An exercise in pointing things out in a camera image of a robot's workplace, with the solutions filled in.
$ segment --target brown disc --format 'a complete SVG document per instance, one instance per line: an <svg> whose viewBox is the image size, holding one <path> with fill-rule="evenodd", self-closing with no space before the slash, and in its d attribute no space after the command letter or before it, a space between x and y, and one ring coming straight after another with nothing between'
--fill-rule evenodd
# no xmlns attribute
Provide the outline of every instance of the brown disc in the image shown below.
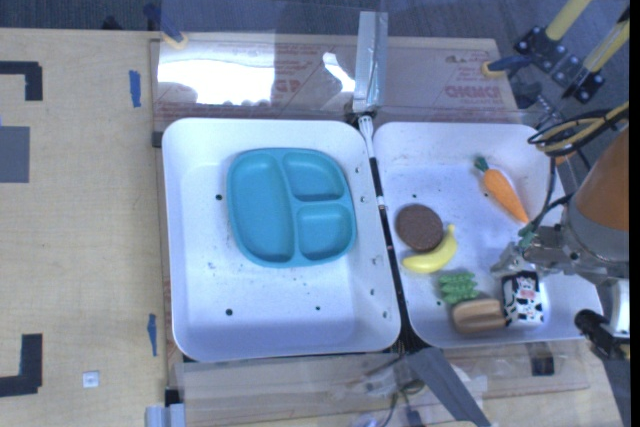
<svg viewBox="0 0 640 427"><path fill-rule="evenodd" d="M395 226L398 237L415 251L431 251L444 236L442 219L424 205L403 207L396 216Z"/></svg>

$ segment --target toy banana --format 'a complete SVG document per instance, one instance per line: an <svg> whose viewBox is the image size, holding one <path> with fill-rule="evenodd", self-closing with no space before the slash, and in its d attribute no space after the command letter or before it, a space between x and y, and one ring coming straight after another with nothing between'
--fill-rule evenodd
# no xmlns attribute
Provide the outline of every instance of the toy banana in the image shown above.
<svg viewBox="0 0 640 427"><path fill-rule="evenodd" d="M402 260L402 265L410 271L421 273L435 272L442 269L458 250L458 242L453 235L454 230L455 226L453 224L447 226L447 232L435 249L428 253L408 256Z"/></svg>

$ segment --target orange carrot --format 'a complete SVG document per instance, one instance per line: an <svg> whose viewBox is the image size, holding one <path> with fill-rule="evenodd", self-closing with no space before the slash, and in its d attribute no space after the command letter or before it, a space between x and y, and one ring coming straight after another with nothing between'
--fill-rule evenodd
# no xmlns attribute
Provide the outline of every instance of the orange carrot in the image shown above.
<svg viewBox="0 0 640 427"><path fill-rule="evenodd" d="M511 215L523 223L529 222L529 216L524 210L520 198L511 186L511 183L502 172L490 168L487 161L479 157L475 161L475 166L482 171L484 186Z"/></svg>

